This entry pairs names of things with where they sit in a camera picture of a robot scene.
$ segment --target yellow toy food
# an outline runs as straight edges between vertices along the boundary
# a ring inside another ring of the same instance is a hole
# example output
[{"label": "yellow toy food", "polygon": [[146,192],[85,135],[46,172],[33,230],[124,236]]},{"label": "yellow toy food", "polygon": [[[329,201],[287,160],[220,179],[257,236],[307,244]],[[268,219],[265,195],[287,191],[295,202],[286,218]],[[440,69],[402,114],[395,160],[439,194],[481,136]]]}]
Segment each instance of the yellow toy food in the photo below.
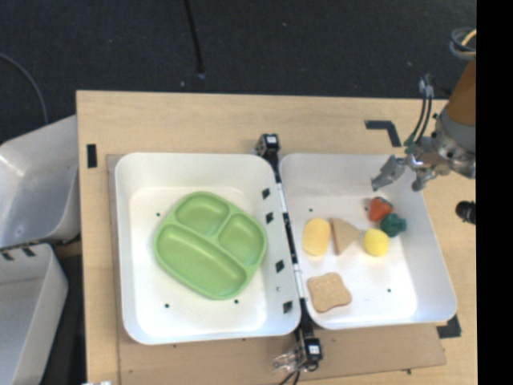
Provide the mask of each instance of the yellow toy food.
[{"label": "yellow toy food", "polygon": [[360,230],[349,222],[331,218],[333,228],[333,242],[335,243],[335,254],[340,255],[351,243],[358,238]]},{"label": "yellow toy food", "polygon": [[303,231],[303,250],[310,255],[326,254],[331,237],[331,226],[324,218],[312,218]]},{"label": "yellow toy food", "polygon": [[338,273],[327,273],[307,281],[312,305],[317,312],[326,312],[335,306],[344,306],[351,302],[351,292],[347,289]]},{"label": "yellow toy food", "polygon": [[369,228],[363,237],[363,247],[370,255],[382,257],[388,253],[389,237],[380,229]]}]

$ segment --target tray hinge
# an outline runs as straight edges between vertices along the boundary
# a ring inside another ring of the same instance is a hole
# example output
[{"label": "tray hinge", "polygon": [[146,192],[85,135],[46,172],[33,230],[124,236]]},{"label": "tray hinge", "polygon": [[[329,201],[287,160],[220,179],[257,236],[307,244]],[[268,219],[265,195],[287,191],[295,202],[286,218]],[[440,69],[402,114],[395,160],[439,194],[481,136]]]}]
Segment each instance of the tray hinge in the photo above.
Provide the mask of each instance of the tray hinge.
[{"label": "tray hinge", "polygon": [[289,240],[289,249],[293,262],[294,277],[296,279],[297,292],[299,293],[301,320],[299,326],[295,330],[297,345],[289,353],[285,354],[284,358],[278,360],[275,359],[274,365],[276,369],[285,367],[288,371],[298,371],[300,369],[315,371],[318,367],[319,361],[321,361],[323,358],[322,346],[321,341],[318,338],[315,338],[313,332],[313,320],[311,319],[306,308],[303,278],[301,276],[301,268],[297,261],[296,247],[294,244],[292,226],[290,224],[289,211],[287,208],[283,184],[281,182],[278,158],[278,151],[280,151],[280,148],[280,141],[277,134],[262,134],[256,143],[255,151],[258,156],[261,156],[271,164],[271,167],[274,171],[274,176],[276,178],[276,183],[280,194],[281,209],[283,211],[285,231],[287,233],[287,239]]}]

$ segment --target black floor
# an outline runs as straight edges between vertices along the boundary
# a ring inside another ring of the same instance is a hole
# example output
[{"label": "black floor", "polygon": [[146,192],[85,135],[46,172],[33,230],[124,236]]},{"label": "black floor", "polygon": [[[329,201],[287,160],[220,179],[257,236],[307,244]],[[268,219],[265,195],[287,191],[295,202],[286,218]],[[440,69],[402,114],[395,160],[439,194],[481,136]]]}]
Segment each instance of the black floor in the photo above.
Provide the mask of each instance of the black floor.
[{"label": "black floor", "polygon": [[[184,0],[0,0],[0,144],[45,124],[41,99],[49,122],[74,114],[78,89],[418,98],[430,74],[443,97],[466,65],[450,33],[477,27],[477,0],[190,4],[204,78]],[[78,263],[63,265],[77,275]],[[52,384],[83,374],[80,278],[73,284]]]}]

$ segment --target cable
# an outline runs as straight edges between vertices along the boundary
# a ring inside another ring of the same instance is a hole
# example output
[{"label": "cable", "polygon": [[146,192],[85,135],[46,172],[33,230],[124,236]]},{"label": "cable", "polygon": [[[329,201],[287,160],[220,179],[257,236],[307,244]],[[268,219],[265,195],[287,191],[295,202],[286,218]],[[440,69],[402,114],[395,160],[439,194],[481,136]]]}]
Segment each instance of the cable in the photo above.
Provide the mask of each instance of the cable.
[{"label": "cable", "polygon": [[477,29],[468,27],[458,28],[450,33],[449,50],[459,59],[470,61],[474,60],[477,50],[469,47],[468,43],[477,35]]},{"label": "cable", "polygon": [[192,14],[192,7],[190,0],[184,0],[185,13],[187,14],[187,20],[189,23],[189,29],[191,31],[192,42],[194,43],[194,49],[196,51],[196,71],[200,79],[205,78],[205,66],[203,63],[203,55],[201,54],[200,39],[196,30],[196,24],[194,23],[194,16]]},{"label": "cable", "polygon": [[450,98],[450,95],[452,94],[452,90],[451,89],[446,88],[446,87],[442,87],[440,84],[438,84],[438,82],[434,79],[433,76],[431,76],[431,82],[433,83],[433,86],[438,88],[443,93],[444,97],[446,97],[448,99]]},{"label": "cable", "polygon": [[415,140],[416,144],[420,143],[420,139],[422,138],[422,136],[424,136],[424,133],[426,132],[427,124],[429,123],[429,120],[431,117],[431,108],[433,106],[433,97],[434,97],[433,87],[430,84],[430,76],[425,75],[424,78],[421,80],[421,83],[422,83],[421,87],[423,87],[422,91],[424,94],[423,103],[425,103],[427,101],[427,112],[426,112],[425,117],[421,116],[421,119],[423,118],[423,120],[424,120],[424,124],[422,125],[422,130],[419,132],[417,139]]},{"label": "cable", "polygon": [[294,374],[296,374],[296,378],[294,378],[293,385],[296,385],[297,382],[299,381],[299,375],[301,374],[301,371],[299,368],[297,368],[295,371],[292,371],[290,374],[288,374],[287,377],[283,381],[281,381],[279,385],[285,385],[289,381],[289,379],[291,379],[294,376]]},{"label": "cable", "polygon": [[29,72],[27,70],[25,70],[18,62],[13,60],[8,55],[4,55],[3,53],[0,53],[0,59],[3,59],[4,61],[6,61],[9,64],[11,64],[14,67],[16,67],[18,69],[18,71],[20,71],[29,80],[30,84],[32,84],[32,87],[34,88],[36,94],[38,95],[39,102],[41,104],[42,117],[44,119],[44,123],[45,123],[45,125],[48,125],[48,111],[46,110],[45,100],[42,97],[42,94],[41,94],[41,91],[39,90],[38,85],[36,84],[34,79],[32,79],[32,77],[30,76]]},{"label": "cable", "polygon": [[426,114],[426,103],[427,103],[427,96],[426,96],[426,90],[422,93],[422,109],[420,111],[420,117],[418,117],[417,126],[415,126],[414,132],[411,133],[412,138],[415,138],[417,135],[418,129],[420,128],[420,125],[422,124],[422,121],[424,120],[424,115]]}]

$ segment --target wooden board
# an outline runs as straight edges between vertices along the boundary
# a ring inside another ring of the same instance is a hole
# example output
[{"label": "wooden board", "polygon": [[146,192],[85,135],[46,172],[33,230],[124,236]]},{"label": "wooden board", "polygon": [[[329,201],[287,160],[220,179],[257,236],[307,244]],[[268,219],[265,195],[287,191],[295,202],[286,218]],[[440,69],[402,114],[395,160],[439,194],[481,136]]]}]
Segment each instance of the wooden board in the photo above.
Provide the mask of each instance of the wooden board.
[{"label": "wooden board", "polygon": [[[440,112],[443,102],[435,102]],[[131,383],[279,383],[272,355],[293,338],[142,346],[130,340],[116,313],[107,156],[138,151],[251,152],[262,133],[275,132],[281,153],[397,153],[385,130],[366,120],[389,120],[405,139],[420,103],[400,99],[337,99],[266,95],[193,95],[79,91],[79,160],[88,380]],[[96,164],[88,158],[94,145]],[[475,383],[475,227],[454,214],[475,199],[475,182],[457,174],[424,191],[434,229],[458,296],[463,336],[438,340],[432,325],[332,332],[320,330],[326,358],[301,376],[316,385]],[[363,375],[390,371],[386,374]],[[347,375],[358,375],[350,379]]]}]

